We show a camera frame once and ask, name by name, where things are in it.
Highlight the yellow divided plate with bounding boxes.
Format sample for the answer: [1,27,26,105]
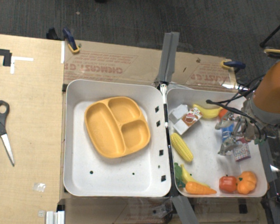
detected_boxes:
[81,93,154,162]

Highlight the grey handled scissors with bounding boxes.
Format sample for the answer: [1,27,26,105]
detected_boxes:
[0,100,20,167]

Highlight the blue carton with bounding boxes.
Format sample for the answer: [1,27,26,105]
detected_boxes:
[221,122,237,144]

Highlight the small orange fruit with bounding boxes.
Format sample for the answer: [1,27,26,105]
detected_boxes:
[218,108,229,120]

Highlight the orange carrot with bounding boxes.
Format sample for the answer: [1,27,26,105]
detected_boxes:
[184,180,218,197]

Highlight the orange pumpkin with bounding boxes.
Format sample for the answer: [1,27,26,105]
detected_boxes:
[235,170,258,196]

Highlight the white plastic tray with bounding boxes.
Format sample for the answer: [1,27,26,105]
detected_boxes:
[158,87,276,204]
[58,78,179,204]

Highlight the red bell pepper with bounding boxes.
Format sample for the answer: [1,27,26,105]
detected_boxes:
[218,174,238,194]

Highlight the yellow corn cob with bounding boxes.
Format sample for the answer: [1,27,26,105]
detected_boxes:
[168,132,196,163]

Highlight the yellow banana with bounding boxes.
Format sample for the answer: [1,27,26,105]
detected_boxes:
[178,163,213,188]
[191,103,224,120]

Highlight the green leafy vegetable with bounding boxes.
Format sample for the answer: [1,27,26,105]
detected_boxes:
[171,162,188,188]

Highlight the pink and white carton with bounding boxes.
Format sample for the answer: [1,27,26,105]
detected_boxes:
[231,136,253,163]

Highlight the thin black and white rod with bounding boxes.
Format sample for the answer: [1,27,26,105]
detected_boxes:
[152,82,182,184]

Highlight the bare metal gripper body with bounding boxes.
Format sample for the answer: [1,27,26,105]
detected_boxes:
[229,115,259,144]

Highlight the brown cardboard board red print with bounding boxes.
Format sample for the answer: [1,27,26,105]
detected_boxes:
[51,39,273,224]

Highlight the white carton with cake print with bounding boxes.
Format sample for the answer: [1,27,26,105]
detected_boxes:
[172,105,204,137]

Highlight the plain white carton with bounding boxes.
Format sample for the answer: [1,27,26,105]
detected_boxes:
[169,103,190,124]

